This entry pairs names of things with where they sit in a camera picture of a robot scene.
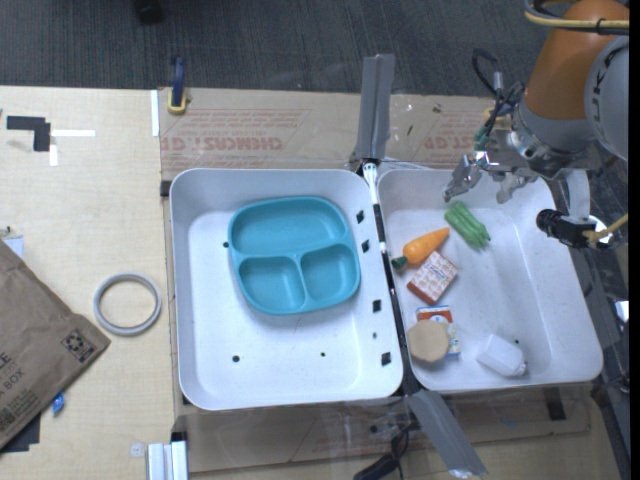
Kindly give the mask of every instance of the white hinge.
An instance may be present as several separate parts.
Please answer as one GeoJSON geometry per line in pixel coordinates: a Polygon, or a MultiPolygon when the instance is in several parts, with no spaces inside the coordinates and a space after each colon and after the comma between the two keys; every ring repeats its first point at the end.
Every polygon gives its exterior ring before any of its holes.
{"type": "Polygon", "coordinates": [[[187,442],[147,446],[147,480],[188,480],[187,442]]]}

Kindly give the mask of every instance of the small box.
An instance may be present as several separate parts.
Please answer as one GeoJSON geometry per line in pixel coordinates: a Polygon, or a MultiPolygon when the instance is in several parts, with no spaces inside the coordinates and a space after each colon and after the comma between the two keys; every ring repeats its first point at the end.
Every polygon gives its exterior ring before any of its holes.
{"type": "Polygon", "coordinates": [[[445,357],[457,357],[460,355],[460,341],[456,335],[456,326],[449,306],[435,306],[430,308],[418,308],[416,310],[417,320],[434,320],[442,325],[449,335],[449,350],[445,357]]]}
{"type": "Polygon", "coordinates": [[[409,291],[434,306],[456,276],[458,267],[433,251],[407,284],[409,291]]]}

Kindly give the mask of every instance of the beige disc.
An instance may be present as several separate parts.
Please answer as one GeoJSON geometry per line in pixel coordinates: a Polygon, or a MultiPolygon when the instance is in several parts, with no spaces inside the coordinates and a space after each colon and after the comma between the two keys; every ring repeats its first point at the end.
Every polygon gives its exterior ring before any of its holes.
{"type": "Polygon", "coordinates": [[[429,363],[442,359],[449,349],[447,331],[433,320],[418,320],[418,323],[409,329],[407,338],[411,355],[429,363]]]}

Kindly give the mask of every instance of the teal plate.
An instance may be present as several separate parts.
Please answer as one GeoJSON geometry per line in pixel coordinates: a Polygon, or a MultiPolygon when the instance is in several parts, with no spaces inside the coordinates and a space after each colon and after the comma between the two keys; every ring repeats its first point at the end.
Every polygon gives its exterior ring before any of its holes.
{"type": "Polygon", "coordinates": [[[331,307],[360,284],[349,225],[327,199],[296,196],[249,204],[232,217],[228,236],[240,289],[265,313],[331,307]]]}

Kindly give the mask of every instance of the carrot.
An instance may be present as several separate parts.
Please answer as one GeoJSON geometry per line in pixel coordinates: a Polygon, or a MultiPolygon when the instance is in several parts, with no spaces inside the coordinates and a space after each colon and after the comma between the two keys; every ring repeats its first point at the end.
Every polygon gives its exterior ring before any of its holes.
{"type": "Polygon", "coordinates": [[[444,242],[449,231],[450,228],[441,228],[414,238],[402,248],[402,256],[391,260],[391,265],[396,270],[403,270],[407,265],[421,264],[444,242]]]}

